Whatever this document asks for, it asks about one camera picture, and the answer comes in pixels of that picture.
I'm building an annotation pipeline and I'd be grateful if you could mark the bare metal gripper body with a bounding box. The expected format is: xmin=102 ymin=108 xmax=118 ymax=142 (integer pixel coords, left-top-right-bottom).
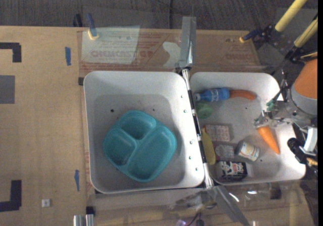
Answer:
xmin=270 ymin=100 xmax=311 ymax=125

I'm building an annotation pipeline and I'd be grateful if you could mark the orange carrot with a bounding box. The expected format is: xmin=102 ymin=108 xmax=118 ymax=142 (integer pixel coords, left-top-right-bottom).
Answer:
xmin=256 ymin=125 xmax=281 ymax=155

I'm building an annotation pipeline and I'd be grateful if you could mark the white plastic tray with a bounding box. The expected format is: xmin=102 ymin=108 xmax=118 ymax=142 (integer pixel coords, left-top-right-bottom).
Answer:
xmin=83 ymin=70 xmax=205 ymax=194
xmin=189 ymin=71 xmax=307 ymax=186

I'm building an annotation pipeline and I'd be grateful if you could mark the orange toy sausage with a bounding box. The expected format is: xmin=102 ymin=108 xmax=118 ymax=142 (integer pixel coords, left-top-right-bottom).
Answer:
xmin=229 ymin=89 xmax=257 ymax=101

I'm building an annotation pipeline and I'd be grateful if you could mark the white small can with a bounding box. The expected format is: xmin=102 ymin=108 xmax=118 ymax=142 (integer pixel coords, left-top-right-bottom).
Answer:
xmin=235 ymin=139 xmax=261 ymax=162

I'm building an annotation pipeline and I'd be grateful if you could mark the small pink patterned packet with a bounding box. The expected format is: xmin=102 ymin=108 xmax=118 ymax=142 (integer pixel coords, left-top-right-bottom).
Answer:
xmin=214 ymin=143 xmax=236 ymax=160

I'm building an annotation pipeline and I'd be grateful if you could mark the blue plastic bottle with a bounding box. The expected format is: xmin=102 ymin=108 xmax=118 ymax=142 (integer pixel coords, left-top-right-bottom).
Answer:
xmin=193 ymin=87 xmax=231 ymax=103

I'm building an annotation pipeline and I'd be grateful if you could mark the black and white cow carton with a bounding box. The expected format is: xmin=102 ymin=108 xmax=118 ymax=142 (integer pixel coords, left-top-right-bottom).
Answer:
xmin=216 ymin=160 xmax=249 ymax=183

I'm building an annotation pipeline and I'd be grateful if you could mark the green round lid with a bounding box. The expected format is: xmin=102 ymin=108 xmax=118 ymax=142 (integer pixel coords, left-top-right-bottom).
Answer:
xmin=196 ymin=101 xmax=214 ymax=120

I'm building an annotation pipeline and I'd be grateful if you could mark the yellow banana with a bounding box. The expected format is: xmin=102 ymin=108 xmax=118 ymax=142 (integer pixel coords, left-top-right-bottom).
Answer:
xmin=200 ymin=127 xmax=217 ymax=166

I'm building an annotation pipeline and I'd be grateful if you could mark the brown cardboard board red print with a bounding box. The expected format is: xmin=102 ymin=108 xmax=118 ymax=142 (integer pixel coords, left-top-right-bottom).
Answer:
xmin=76 ymin=27 xmax=305 ymax=211

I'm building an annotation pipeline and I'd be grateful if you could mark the green divided plate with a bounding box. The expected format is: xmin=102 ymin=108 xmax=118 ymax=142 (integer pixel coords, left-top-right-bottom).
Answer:
xmin=102 ymin=109 xmax=178 ymax=183

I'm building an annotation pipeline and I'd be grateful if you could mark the black cylinder on white bracket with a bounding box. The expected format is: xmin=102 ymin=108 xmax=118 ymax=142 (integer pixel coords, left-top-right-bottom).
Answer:
xmin=287 ymin=127 xmax=318 ymax=165

